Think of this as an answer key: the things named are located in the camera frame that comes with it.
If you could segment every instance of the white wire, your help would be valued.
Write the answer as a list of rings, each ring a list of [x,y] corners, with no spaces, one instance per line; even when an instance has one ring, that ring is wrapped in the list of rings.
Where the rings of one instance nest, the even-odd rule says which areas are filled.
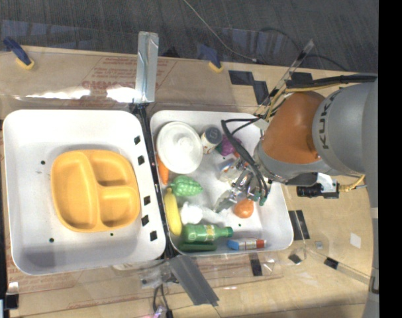
[[[192,6],[190,3],[188,3],[187,0],[182,0],[182,1],[195,13],[195,15],[205,24],[205,26],[210,30],[210,32],[214,34],[214,36],[219,40],[219,42],[220,42],[227,50],[229,50],[229,51],[232,52],[233,54],[236,54],[237,56],[241,56],[242,58],[249,59],[249,60],[251,60],[251,61],[253,61],[253,62],[257,62],[257,59],[251,58],[251,57],[249,57],[249,56],[245,56],[245,55],[243,55],[243,54],[241,54],[241,53],[238,53],[238,52],[235,52],[232,48],[230,48],[229,46],[227,46],[226,43],[220,38],[220,36],[211,28],[211,26],[208,25],[207,21],[205,21],[205,20],[203,19],[203,17],[201,17],[201,15],[196,11],[196,9],[193,8],[193,6]]]

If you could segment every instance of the carrot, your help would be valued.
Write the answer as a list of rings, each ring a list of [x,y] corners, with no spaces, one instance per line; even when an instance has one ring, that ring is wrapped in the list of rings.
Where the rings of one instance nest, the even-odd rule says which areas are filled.
[[[158,173],[160,174],[161,181],[164,185],[168,184],[168,176],[170,174],[170,171],[164,163],[161,161],[160,156],[156,155],[156,161],[158,163]]]

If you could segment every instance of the gray carpet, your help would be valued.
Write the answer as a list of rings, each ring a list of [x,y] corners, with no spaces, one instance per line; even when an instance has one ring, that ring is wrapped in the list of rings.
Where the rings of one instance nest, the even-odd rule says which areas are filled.
[[[378,72],[379,0],[187,2],[228,47],[262,63],[290,65],[313,39],[303,67]],[[161,54],[199,58],[206,44],[223,60],[249,62],[182,0],[0,0],[0,50],[12,36],[23,44],[135,53],[140,30],[159,34]],[[0,238],[2,222],[0,192]]]

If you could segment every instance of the blue clamp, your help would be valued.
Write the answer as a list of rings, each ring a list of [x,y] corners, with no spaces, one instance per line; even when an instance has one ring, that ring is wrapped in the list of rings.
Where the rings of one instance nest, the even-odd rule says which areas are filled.
[[[34,61],[28,57],[27,53],[23,50],[18,42],[7,36],[5,39],[3,39],[3,43],[9,50],[14,52],[14,54],[17,56],[15,61],[21,67],[25,68],[26,70],[31,70],[33,68]]]
[[[215,72],[220,73],[224,69],[220,63],[219,55],[214,48],[202,44],[200,45],[199,50],[201,51],[201,54],[203,54],[209,60],[208,66]]]

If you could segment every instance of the orange plate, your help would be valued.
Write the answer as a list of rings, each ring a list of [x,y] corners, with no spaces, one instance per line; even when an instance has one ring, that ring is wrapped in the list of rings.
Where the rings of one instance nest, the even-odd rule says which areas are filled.
[[[77,232],[99,232],[131,224],[140,212],[130,162],[108,150],[66,152],[52,165],[52,195],[61,223]]]

